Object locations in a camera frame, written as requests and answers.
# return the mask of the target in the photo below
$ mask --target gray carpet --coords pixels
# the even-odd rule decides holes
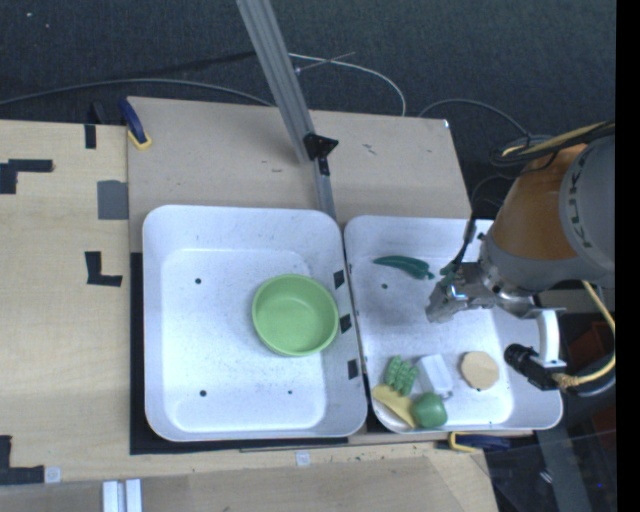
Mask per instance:
[[[486,102],[534,134],[559,134],[615,117],[615,0],[273,0],[290,52],[376,70],[403,91],[407,115],[448,98]],[[119,97],[247,103],[213,91],[129,84],[2,105],[3,100],[116,78],[173,78],[271,96],[234,1],[0,2],[0,118],[86,122],[100,101],[118,123]],[[220,57],[236,56],[220,61]],[[296,61],[300,66],[307,65]],[[399,115],[383,80],[323,65],[300,82],[310,108]],[[449,104],[446,117],[469,192],[495,170],[487,155],[520,135],[502,117]],[[492,217],[510,183],[478,191]]]

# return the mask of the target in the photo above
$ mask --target white tray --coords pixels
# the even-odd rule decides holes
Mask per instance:
[[[465,225],[461,219],[378,216],[356,217],[347,224],[345,248],[369,384],[375,387],[383,382],[386,366],[395,355],[415,363],[421,356],[442,354],[454,388],[445,401],[448,422],[434,430],[551,428],[562,417],[560,393],[538,390],[503,359],[511,343],[538,347],[535,320],[519,320],[499,308],[462,311],[443,324],[427,320],[429,295],[440,278],[439,270],[460,249]],[[486,232],[490,222],[479,221],[477,226],[479,232]],[[477,259],[479,245],[477,239],[470,244],[466,261]],[[373,263],[391,255],[426,261],[435,279],[418,280]],[[474,350],[489,353],[499,366],[499,381],[486,391],[469,387],[458,370],[461,356]],[[416,379],[411,397],[422,392]],[[374,411],[388,429],[416,432],[377,401]]]
[[[342,437],[367,402],[342,238],[310,210],[163,206],[143,226],[145,409],[172,441]],[[342,284],[340,273],[345,276]],[[308,357],[266,348],[251,321],[258,286],[308,275],[334,296],[335,341]]]

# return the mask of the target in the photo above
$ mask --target green plate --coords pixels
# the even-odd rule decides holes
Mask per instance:
[[[338,307],[310,277],[283,274],[265,281],[253,297],[253,325],[275,353],[307,356],[326,348],[338,333]]]

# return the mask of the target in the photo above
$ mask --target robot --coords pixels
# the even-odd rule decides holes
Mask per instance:
[[[505,361],[542,390],[595,380],[613,368],[615,355],[588,379],[566,375],[559,359],[559,311],[539,307],[537,294],[568,280],[582,281],[592,297],[590,283],[615,288],[615,123],[502,149],[498,158],[528,163],[482,235],[473,262],[463,261],[475,236],[473,217],[467,224],[460,252],[441,270],[429,298],[427,318],[449,322],[464,310],[496,306],[518,318],[535,318],[539,350],[513,344]]]

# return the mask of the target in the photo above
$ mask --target gray tape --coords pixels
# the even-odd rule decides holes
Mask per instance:
[[[129,218],[129,190],[117,180],[98,182],[98,219],[127,220]]]

